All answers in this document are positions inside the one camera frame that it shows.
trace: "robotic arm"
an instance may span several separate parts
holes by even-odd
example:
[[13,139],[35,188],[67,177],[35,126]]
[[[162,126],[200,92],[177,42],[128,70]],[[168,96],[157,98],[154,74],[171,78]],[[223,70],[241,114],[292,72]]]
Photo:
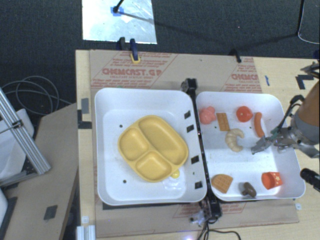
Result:
[[[302,68],[301,70],[319,79],[319,63]],[[295,106],[299,109],[292,114]],[[289,127],[283,127],[287,117],[291,117]],[[251,152],[255,153],[264,151],[271,145],[278,147],[278,150],[286,148],[299,149],[310,158],[319,158],[319,150],[314,145],[319,144],[319,81],[313,86],[306,98],[302,95],[294,96],[280,124],[271,131],[271,136],[263,136],[255,146],[251,148]],[[309,169],[301,171],[301,177],[308,183],[312,184],[318,191],[319,175]]]

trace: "pink toy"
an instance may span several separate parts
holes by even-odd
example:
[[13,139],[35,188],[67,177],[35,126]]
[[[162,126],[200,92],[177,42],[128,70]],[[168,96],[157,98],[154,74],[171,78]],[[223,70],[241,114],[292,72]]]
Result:
[[215,111],[215,108],[212,106],[201,109],[199,113],[200,122],[204,125],[208,125],[212,121],[216,120],[217,117],[215,115]]

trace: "yellow small object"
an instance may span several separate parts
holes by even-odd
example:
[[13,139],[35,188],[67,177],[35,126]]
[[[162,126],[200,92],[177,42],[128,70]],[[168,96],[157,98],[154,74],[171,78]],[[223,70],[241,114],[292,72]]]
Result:
[[131,60],[132,60],[132,62],[133,62],[134,64],[138,64],[138,63],[140,63],[140,61],[141,61],[141,58],[140,58],[139,55],[138,55],[138,60],[135,60],[135,59],[134,59],[134,56],[132,55],[132,53],[130,53],[130,58],[131,58]]
[[156,115],[142,117],[125,129],[118,139],[118,150],[129,166],[148,182],[160,182],[176,175],[189,155],[186,142]]
[[171,177],[174,178],[174,179],[179,178],[179,176],[180,176],[180,171],[179,170],[176,170],[174,173],[171,174]]

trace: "brown waffle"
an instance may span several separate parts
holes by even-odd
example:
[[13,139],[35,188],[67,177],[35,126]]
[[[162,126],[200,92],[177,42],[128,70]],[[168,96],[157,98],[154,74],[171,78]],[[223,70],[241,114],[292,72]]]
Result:
[[216,118],[218,119],[219,128],[222,132],[230,131],[229,122],[226,113],[216,113]]
[[217,174],[211,179],[211,184],[222,193],[227,193],[234,178],[226,174]]

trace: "beige shrimp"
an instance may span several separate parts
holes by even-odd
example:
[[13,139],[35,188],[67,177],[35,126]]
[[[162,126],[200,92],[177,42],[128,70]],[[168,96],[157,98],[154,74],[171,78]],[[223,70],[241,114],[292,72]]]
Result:
[[243,139],[245,137],[245,134],[242,130],[236,128],[231,129],[225,135],[225,143],[234,152],[240,152],[244,148],[243,146],[238,145],[237,136]]

